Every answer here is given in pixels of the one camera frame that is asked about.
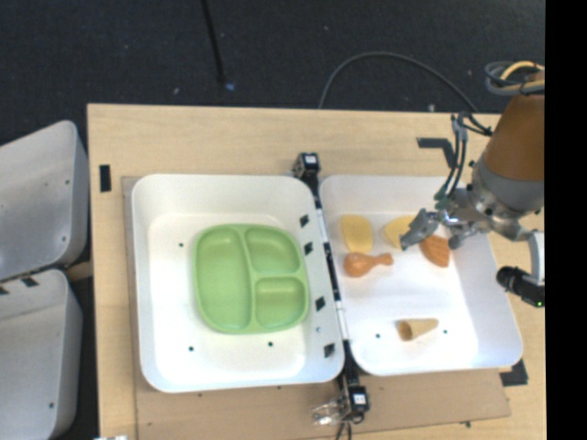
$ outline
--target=green plate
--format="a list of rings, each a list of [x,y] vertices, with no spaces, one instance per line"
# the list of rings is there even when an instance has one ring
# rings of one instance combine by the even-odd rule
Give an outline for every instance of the green plate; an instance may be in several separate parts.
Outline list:
[[[204,230],[194,243],[197,307],[214,329],[267,333],[300,323],[308,312],[304,257],[286,231],[229,224]]]

